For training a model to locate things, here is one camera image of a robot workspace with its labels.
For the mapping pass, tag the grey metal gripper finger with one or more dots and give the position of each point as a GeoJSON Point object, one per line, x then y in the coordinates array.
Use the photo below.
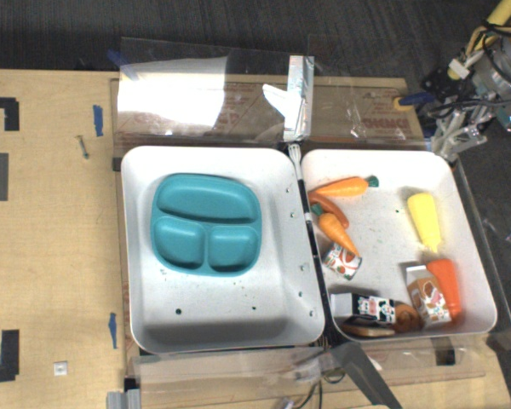
{"type": "Point", "coordinates": [470, 136]}
{"type": "Point", "coordinates": [445, 136]}

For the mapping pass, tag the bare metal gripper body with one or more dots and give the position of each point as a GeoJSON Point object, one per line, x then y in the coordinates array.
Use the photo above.
{"type": "Point", "coordinates": [479, 96]}

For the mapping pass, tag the yellow bottle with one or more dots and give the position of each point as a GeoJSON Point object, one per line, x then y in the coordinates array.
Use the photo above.
{"type": "Point", "coordinates": [425, 217]}

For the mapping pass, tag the white plastic tray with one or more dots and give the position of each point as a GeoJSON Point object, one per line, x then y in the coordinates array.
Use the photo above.
{"type": "Point", "coordinates": [221, 305]}
{"type": "Point", "coordinates": [387, 228]}

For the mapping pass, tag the orange carrot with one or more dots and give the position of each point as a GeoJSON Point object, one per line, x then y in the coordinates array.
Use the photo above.
{"type": "Point", "coordinates": [345, 187]}
{"type": "Point", "coordinates": [336, 230]}

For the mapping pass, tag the dark orange sausage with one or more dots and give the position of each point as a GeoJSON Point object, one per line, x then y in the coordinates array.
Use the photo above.
{"type": "Point", "coordinates": [330, 206]}

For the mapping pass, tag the orange bottle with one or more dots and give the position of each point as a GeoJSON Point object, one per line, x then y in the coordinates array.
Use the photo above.
{"type": "Point", "coordinates": [447, 281]}

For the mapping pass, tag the white can red print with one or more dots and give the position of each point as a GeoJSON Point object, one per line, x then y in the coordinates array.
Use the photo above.
{"type": "Point", "coordinates": [342, 262]}

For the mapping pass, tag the brown and white carton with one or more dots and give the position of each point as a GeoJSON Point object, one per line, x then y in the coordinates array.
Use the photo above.
{"type": "Point", "coordinates": [428, 303]}

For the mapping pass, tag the black and white carton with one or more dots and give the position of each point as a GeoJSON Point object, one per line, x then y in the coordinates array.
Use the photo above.
{"type": "Point", "coordinates": [372, 307]}

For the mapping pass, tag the brown swirl bread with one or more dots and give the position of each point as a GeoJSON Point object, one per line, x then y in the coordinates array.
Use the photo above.
{"type": "Point", "coordinates": [406, 318]}

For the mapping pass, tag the teal divided plate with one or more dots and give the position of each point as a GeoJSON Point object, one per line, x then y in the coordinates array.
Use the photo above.
{"type": "Point", "coordinates": [204, 198]}

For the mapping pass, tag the small green screw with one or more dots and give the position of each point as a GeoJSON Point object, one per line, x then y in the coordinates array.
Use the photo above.
{"type": "Point", "coordinates": [83, 146]}

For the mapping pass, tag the small white square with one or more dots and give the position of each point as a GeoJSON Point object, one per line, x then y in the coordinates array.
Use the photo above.
{"type": "Point", "coordinates": [60, 368]}

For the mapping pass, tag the black cylinder on white bracket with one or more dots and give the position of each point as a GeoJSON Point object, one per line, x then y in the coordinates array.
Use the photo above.
{"type": "Point", "coordinates": [438, 81]}

